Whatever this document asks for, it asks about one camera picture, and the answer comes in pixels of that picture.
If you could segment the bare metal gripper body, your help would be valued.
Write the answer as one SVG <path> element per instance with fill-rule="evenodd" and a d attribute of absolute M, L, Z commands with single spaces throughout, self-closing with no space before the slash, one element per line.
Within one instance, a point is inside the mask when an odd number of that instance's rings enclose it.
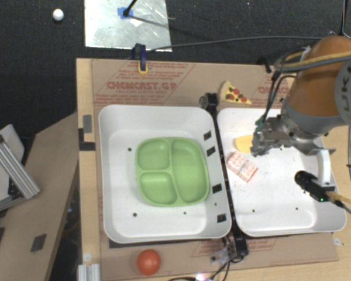
<path fill-rule="evenodd" d="M 261 116 L 255 123 L 253 132 L 251 154 L 263 156 L 271 149 L 289 148 L 300 134 L 299 126 L 287 116 L 275 116 L 264 118 Z"/>

